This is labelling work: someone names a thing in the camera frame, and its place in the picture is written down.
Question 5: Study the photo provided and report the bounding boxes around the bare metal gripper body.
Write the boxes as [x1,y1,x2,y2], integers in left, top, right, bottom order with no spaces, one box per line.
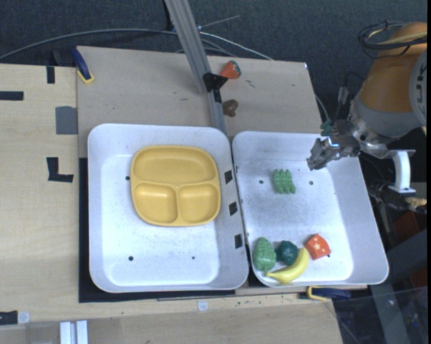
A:
[326,118,396,159]

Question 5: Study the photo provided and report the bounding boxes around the light green grapes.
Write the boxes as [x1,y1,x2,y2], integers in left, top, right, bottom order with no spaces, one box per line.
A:
[272,168,297,196]
[251,236,278,273]

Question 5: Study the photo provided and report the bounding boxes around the white plastic tray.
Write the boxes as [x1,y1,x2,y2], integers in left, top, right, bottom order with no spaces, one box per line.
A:
[87,122,250,295]
[231,130,390,290]

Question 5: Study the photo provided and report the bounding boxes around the brown biscuit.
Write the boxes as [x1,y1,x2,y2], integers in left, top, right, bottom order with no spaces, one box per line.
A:
[221,98,240,118]

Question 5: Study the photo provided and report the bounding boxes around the dark green broccoli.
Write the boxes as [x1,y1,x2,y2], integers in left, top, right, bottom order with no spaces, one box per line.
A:
[274,240,300,266]

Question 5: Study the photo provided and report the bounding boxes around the yellow banana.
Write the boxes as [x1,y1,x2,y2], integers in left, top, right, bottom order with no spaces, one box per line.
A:
[265,247,311,285]

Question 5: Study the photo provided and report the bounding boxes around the red strawberry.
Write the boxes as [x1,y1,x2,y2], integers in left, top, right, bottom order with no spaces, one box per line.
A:
[219,59,243,80]

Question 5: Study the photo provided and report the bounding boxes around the yellow divided plate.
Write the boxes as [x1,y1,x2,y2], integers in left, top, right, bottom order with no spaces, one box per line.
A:
[130,145,223,228]

